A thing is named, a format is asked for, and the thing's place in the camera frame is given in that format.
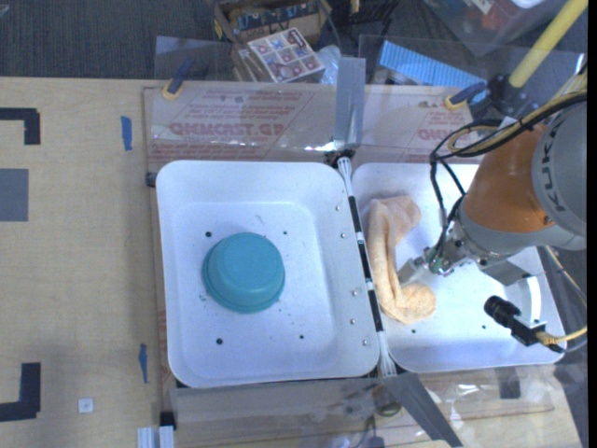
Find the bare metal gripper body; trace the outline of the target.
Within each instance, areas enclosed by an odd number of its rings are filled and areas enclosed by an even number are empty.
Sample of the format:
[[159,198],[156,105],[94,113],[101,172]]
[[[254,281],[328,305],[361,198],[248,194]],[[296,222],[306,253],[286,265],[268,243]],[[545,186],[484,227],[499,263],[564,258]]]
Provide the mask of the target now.
[[447,276],[457,267],[468,263],[484,266],[489,259],[486,254],[474,252],[466,239],[440,236],[437,242],[423,251],[423,262],[428,271],[435,275]]

